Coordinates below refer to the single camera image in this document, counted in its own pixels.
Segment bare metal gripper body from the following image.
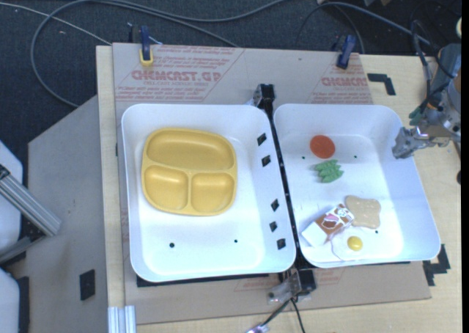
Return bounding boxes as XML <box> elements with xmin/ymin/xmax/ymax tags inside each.
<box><xmin>413</xmin><ymin>110</ymin><xmax>462</xmax><ymax>148</ymax></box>

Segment white plastic tray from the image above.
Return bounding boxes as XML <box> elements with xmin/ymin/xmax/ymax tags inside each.
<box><xmin>273</xmin><ymin>103</ymin><xmax>442</xmax><ymax>270</ymax></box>
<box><xmin>120</xmin><ymin>103</ymin><xmax>298</xmax><ymax>283</ymax></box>

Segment tan bread slice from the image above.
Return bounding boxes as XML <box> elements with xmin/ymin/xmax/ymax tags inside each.
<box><xmin>344</xmin><ymin>194</ymin><xmax>383</xmax><ymax>230</ymax></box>

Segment green pea pods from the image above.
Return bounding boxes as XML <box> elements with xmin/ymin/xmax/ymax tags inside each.
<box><xmin>313</xmin><ymin>158</ymin><xmax>345</xmax><ymax>184</ymax></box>

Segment orange round tomato slice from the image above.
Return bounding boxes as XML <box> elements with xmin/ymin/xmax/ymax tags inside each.
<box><xmin>309</xmin><ymin>134</ymin><xmax>336</xmax><ymax>159</ymax></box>

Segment white fried egg, yellow yolk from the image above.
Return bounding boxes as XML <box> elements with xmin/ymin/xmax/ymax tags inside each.
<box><xmin>329</xmin><ymin>226</ymin><xmax>379</xmax><ymax>263</ymax></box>

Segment orange and white carton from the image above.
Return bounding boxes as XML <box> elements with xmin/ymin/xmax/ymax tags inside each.
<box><xmin>300</xmin><ymin>203</ymin><xmax>356</xmax><ymax>249</ymax></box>

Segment thin black and white rod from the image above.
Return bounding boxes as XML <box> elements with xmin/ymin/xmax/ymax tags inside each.
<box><xmin>265</xmin><ymin>103</ymin><xmax>303</xmax><ymax>272</ymax></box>

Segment brown cardboard board, red print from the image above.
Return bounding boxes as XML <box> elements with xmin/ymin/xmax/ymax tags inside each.
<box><xmin>111</xmin><ymin>42</ymin><xmax>433</xmax><ymax>325</ymax></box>

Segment yellow divided plate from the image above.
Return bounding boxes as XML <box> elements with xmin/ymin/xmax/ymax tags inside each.
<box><xmin>141</xmin><ymin>127</ymin><xmax>238</xmax><ymax>217</ymax></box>

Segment black block with thin wires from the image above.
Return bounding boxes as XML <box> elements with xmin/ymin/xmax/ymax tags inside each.
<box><xmin>252</xmin><ymin>83</ymin><xmax>276</xmax><ymax>109</ymax></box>
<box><xmin>297</xmin><ymin>268</ymin><xmax>317</xmax><ymax>301</ymax></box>

